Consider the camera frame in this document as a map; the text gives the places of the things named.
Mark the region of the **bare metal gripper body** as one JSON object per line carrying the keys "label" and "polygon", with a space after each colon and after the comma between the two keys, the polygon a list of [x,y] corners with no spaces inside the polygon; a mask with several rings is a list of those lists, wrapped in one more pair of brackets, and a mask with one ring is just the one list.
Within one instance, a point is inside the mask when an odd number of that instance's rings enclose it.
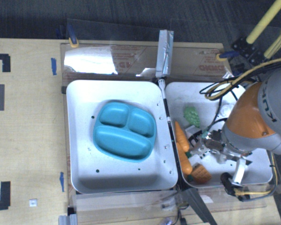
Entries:
{"label": "bare metal gripper body", "polygon": [[202,143],[218,156],[218,161],[237,161],[240,158],[246,159],[252,154],[252,151],[239,149],[232,145],[220,129],[212,130],[211,132],[204,131],[202,134]]}

